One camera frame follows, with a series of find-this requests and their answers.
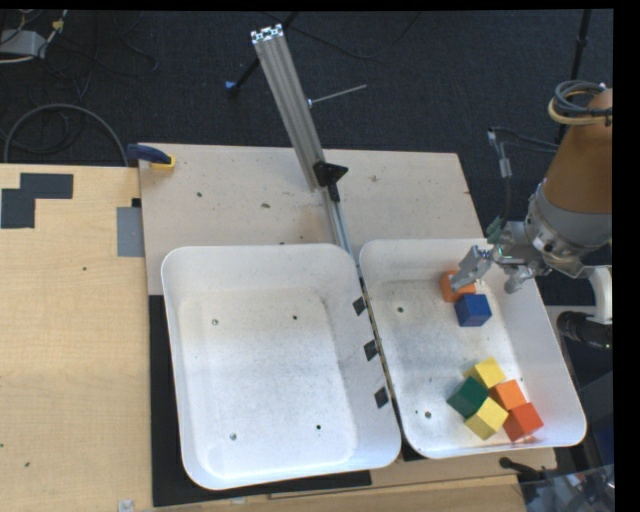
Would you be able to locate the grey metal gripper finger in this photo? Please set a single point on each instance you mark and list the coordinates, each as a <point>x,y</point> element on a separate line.
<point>515,284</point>
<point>470,267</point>

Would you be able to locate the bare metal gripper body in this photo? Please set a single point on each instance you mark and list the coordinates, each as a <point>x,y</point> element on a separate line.
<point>520,245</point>

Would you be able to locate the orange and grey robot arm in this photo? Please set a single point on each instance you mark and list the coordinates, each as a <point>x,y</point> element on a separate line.
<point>582,165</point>

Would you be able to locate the blue cube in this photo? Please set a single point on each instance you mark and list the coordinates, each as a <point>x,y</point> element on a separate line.
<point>472,311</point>

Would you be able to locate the yellow cube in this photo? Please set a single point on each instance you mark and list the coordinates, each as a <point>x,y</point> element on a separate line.
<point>486,419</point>
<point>489,372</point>

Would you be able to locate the white plastic tray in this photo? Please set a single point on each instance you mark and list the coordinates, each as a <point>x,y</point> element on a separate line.
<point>430,355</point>
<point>260,370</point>

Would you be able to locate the green cube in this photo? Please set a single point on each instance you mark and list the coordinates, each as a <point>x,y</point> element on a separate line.
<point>467,397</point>

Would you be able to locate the reddish orange cube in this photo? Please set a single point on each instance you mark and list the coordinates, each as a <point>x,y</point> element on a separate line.
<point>523,422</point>

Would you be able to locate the pale wood board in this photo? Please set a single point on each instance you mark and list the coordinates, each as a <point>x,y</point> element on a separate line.
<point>250,200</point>

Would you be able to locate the black cylinder on white bracket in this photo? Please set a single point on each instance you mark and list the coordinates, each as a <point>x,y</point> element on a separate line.
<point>585,327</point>

